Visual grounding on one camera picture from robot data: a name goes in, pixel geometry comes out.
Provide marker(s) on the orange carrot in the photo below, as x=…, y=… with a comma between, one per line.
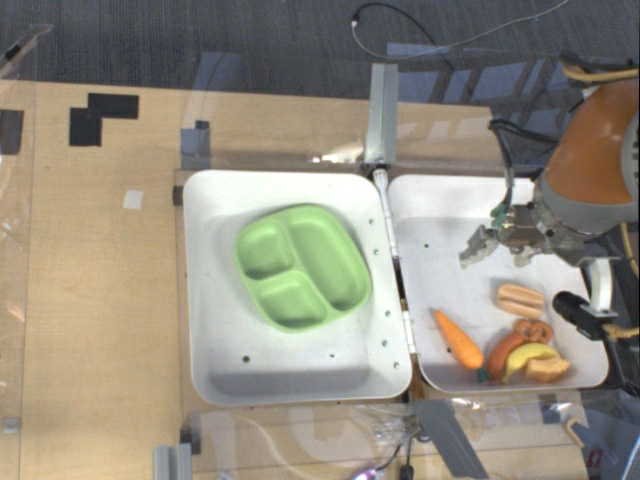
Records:
x=462, y=343

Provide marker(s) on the orange sausage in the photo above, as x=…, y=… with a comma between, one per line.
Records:
x=500, y=355

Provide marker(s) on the tan hot dog bun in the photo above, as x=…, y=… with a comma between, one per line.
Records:
x=520, y=300

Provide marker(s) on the brown pretzel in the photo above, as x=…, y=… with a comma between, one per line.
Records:
x=537, y=330

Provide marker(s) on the tan bread piece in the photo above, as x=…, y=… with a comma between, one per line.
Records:
x=547, y=369

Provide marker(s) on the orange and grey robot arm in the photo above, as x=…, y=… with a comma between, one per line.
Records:
x=590, y=143

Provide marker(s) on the white plastic tray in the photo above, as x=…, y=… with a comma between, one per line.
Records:
x=300, y=368
x=440, y=268

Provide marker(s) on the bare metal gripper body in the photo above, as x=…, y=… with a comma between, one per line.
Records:
x=525, y=230

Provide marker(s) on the thin black and white rod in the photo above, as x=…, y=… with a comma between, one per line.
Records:
x=388, y=213

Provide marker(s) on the black cylinder on white bracket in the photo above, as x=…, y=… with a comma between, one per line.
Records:
x=575, y=310

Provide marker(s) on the green divided plate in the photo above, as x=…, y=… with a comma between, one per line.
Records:
x=320, y=248

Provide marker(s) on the yellow banana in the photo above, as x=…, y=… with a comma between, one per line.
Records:
x=530, y=353

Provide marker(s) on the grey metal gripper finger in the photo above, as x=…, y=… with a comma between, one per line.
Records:
x=479, y=247
x=526, y=255

